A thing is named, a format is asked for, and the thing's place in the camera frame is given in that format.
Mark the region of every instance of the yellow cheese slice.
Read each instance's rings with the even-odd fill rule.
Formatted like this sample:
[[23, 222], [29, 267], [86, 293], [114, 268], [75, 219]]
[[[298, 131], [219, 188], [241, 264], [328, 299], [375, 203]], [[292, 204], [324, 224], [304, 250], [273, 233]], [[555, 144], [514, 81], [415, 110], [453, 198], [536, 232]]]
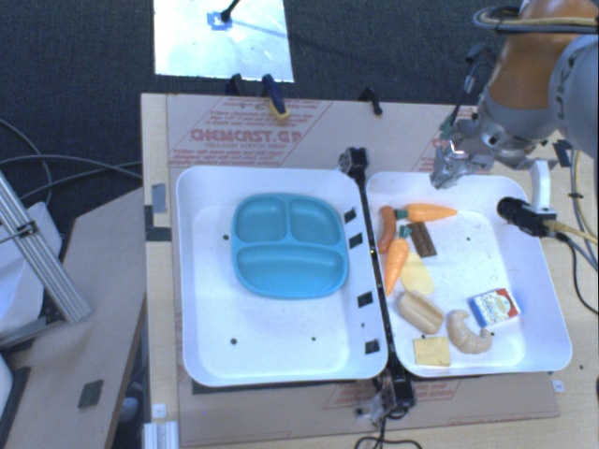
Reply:
[[434, 291], [431, 275], [417, 253], [410, 252], [402, 269], [402, 284], [408, 291], [429, 295]]
[[414, 340], [416, 364], [422, 366], [444, 366], [451, 363], [449, 356], [449, 340], [435, 337]]

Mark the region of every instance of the black connector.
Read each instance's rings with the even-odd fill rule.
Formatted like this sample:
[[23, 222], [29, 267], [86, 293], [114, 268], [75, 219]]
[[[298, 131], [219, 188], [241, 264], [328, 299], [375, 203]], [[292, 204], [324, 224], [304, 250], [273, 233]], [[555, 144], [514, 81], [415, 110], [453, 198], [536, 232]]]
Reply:
[[497, 205], [497, 213], [512, 225], [531, 236], [543, 238], [549, 234], [545, 221], [555, 220], [555, 212], [538, 212], [531, 205], [512, 197], [502, 199]]

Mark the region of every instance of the small box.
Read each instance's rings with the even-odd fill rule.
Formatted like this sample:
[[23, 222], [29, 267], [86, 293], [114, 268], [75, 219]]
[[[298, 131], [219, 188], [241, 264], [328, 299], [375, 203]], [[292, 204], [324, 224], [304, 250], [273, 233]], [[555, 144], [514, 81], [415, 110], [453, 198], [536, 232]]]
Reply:
[[482, 327], [501, 323], [520, 314], [518, 303], [507, 288], [472, 297], [469, 303], [476, 321]]

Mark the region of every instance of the blue divided plate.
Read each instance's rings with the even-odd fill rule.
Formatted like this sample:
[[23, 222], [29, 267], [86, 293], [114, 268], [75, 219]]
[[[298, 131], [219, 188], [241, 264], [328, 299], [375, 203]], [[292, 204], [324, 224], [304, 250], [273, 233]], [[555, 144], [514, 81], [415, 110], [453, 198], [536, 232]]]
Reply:
[[241, 283], [267, 297], [324, 297], [347, 277], [343, 227], [331, 205], [289, 194], [255, 195], [235, 210], [233, 265]]

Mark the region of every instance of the orange carrot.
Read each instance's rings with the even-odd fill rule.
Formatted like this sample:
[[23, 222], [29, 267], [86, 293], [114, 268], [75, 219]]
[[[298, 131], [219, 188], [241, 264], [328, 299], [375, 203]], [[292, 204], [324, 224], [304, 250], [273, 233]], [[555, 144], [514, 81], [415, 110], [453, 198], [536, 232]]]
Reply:
[[391, 241], [385, 263], [385, 294], [390, 296], [397, 279], [402, 274], [403, 265], [408, 259], [410, 245], [406, 238], [412, 233], [407, 226], [400, 227], [400, 237]]
[[427, 203], [414, 203], [406, 206], [403, 210], [395, 210], [395, 216], [398, 220], [407, 218], [415, 223], [440, 220], [455, 214], [458, 214], [458, 212], [453, 208], [430, 205]]
[[378, 252], [385, 254], [393, 238], [395, 238], [395, 211], [390, 206], [381, 208], [381, 216], [383, 217], [383, 233], [378, 240]]

